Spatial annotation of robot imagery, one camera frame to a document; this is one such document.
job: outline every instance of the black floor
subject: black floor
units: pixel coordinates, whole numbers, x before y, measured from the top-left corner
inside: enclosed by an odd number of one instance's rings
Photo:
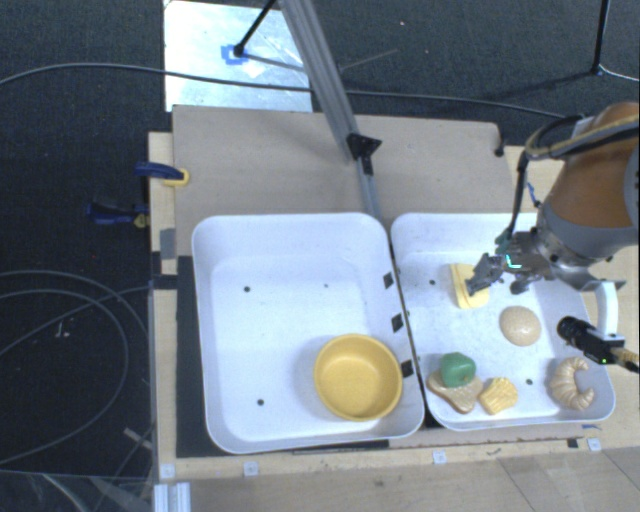
[[[220,2],[259,6],[262,2]],[[638,85],[589,70],[598,0],[382,0],[316,2],[349,89],[423,93],[505,102],[560,114],[593,113],[638,101]],[[612,2],[602,62],[638,76],[640,4]],[[53,63],[98,61],[163,67],[162,0],[5,0],[0,3],[0,80]],[[357,113],[497,123],[509,143],[549,119],[452,101],[352,97]],[[0,86],[0,273],[51,269],[115,290],[145,286],[148,233],[130,224],[98,226],[93,199],[145,202],[132,174],[149,131],[168,130],[163,80],[110,70],[67,70]],[[50,275],[0,276],[0,351],[31,329],[104,291]],[[144,291],[127,296],[146,321]],[[91,420],[118,389],[123,341],[104,311],[79,312],[0,355],[0,467],[65,474],[143,476],[149,452],[123,434],[150,427],[147,340],[133,315],[120,319],[129,349],[121,393],[89,428],[50,449],[13,459]],[[0,508],[11,510],[0,495]]]

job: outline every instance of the tray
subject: tray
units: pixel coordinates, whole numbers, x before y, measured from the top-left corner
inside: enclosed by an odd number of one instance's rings
[[[373,421],[330,413],[313,383],[321,347],[373,336],[412,350],[384,228],[360,213],[210,217],[192,237],[210,437],[253,453],[402,437],[423,421],[416,373]]]
[[[593,387],[595,399],[584,411],[558,404],[548,383],[565,358],[580,356],[556,333],[566,315],[588,319],[581,295],[565,283],[534,283],[528,292],[512,295],[511,275],[494,284],[486,306],[461,310],[455,302],[449,264],[475,265],[482,253],[492,253],[493,240],[511,216],[505,214],[405,214],[391,228],[396,265],[420,368],[424,377],[439,368],[440,357],[459,351],[473,358],[477,375],[487,381],[508,377],[518,389],[518,403],[495,416],[480,406],[459,414],[431,391],[427,406],[434,418],[452,430],[475,430],[518,425],[593,422],[607,418],[615,395],[604,366],[589,361],[590,369],[576,373],[580,389]],[[521,214],[517,230],[535,224],[535,214]],[[540,339],[529,347],[516,347],[500,331],[498,318],[508,306],[525,306],[542,323]]]

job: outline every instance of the black clip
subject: black clip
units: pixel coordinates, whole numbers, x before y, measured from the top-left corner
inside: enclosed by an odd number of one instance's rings
[[[347,135],[347,145],[351,151],[351,156],[353,156],[354,160],[358,158],[362,160],[363,171],[367,176],[373,176],[371,155],[380,147],[380,144],[382,144],[381,140],[372,139],[359,133]]]

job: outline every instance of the bowl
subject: bowl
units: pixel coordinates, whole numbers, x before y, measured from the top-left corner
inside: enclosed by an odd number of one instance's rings
[[[331,339],[318,353],[316,391],[332,413],[351,421],[389,414],[402,394],[400,364],[382,342],[363,334]]]

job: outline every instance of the croissant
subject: croissant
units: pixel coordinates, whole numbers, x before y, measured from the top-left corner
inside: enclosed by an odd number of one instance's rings
[[[581,357],[569,357],[562,361],[549,383],[553,397],[571,409],[582,411],[589,407],[595,396],[593,388],[581,393],[575,380],[578,370],[588,369],[589,365]]]

